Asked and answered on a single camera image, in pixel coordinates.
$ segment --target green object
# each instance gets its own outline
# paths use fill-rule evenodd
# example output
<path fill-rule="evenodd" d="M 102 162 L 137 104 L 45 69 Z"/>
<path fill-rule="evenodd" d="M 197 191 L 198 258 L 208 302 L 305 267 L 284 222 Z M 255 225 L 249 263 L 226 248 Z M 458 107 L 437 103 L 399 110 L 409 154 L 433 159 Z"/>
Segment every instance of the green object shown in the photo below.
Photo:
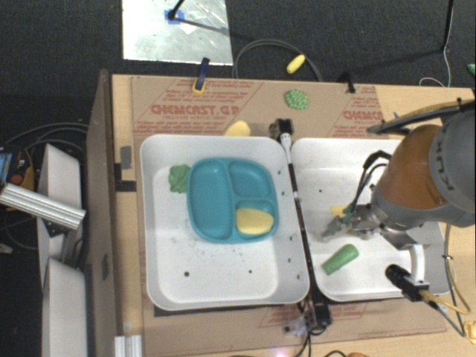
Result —
<path fill-rule="evenodd" d="M 348 262 L 353 261 L 358 257 L 358 250 L 354 245 L 347 244 L 334 255 L 332 255 L 326 262 L 322 263 L 322 268 L 326 274 L 331 275 L 340 269 L 340 267 L 345 266 Z"/>
<path fill-rule="evenodd" d="M 304 91 L 290 90 L 284 95 L 284 99 L 289 107 L 297 110 L 304 110 L 309 107 L 309 98 Z"/>
<path fill-rule="evenodd" d="M 473 74 L 473 77 L 475 76 L 475 64 L 474 63 L 470 63 L 469 65 L 467 65 L 467 68 L 468 68 L 468 71 Z"/>
<path fill-rule="evenodd" d="M 174 165 L 170 168 L 169 172 L 169 184 L 170 192 L 186 193 L 187 192 L 187 180 L 190 167 L 186 164 Z"/>

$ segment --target blue and yellow clamp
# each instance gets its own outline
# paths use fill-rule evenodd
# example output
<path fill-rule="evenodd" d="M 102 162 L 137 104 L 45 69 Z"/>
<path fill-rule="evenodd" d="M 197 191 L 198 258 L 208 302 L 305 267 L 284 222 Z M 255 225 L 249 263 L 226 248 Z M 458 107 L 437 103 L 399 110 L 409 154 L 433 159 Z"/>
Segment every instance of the blue and yellow clamp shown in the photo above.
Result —
<path fill-rule="evenodd" d="M 206 57 L 202 59 L 202 64 L 200 65 L 199 77 L 193 82 L 192 92 L 197 95 L 202 95 L 205 92 L 205 86 L 207 81 L 205 77 L 207 76 L 208 65 L 210 60 Z"/>

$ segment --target blue divided plate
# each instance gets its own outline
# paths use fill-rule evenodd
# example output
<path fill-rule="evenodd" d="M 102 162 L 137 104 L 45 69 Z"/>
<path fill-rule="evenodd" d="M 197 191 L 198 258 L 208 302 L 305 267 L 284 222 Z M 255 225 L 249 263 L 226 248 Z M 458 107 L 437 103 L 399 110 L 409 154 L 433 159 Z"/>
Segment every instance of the blue divided plate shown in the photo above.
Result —
<path fill-rule="evenodd" d="M 268 171 L 241 158 L 206 158 L 195 163 L 187 180 L 187 207 L 195 232 L 217 243 L 254 242 L 277 228 L 276 193 Z M 265 234 L 244 234 L 236 227 L 236 210 L 251 208 L 274 218 Z"/>

